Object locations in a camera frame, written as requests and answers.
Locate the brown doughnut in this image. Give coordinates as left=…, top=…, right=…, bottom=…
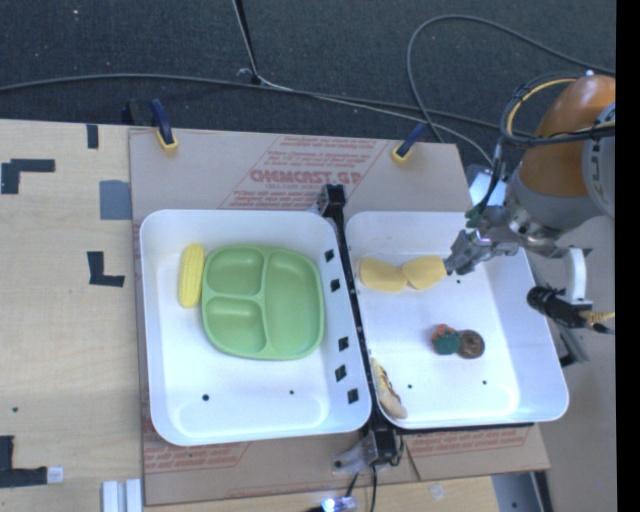
left=456, top=328, right=487, bottom=360

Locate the black cylinder on white bracket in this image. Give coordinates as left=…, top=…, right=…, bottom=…
left=525, top=246, right=596, bottom=330

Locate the pizza slice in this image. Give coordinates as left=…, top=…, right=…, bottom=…
left=370, top=356, right=409, bottom=421

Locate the brown cardboard board red print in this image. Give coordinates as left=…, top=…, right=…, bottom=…
left=127, top=126, right=552, bottom=507

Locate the yellow rounded toy piece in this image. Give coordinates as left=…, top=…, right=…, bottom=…
left=358, top=256, right=409, bottom=295
left=400, top=254, right=449, bottom=293

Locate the thin black rod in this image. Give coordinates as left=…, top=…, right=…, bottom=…
left=331, top=212, right=386, bottom=436

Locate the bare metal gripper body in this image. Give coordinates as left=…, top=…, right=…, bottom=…
left=455, top=208, right=557, bottom=262

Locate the green divided plate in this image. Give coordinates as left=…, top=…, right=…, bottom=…
left=200, top=243, right=327, bottom=362

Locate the green and orange toy vegetable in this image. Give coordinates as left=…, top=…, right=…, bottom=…
left=431, top=323, right=462, bottom=357

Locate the white plastic tray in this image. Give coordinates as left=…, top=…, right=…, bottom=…
left=344, top=210, right=571, bottom=431
left=138, top=208, right=374, bottom=448

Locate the yellow corn cob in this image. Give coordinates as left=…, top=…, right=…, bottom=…
left=177, top=242, right=207, bottom=310

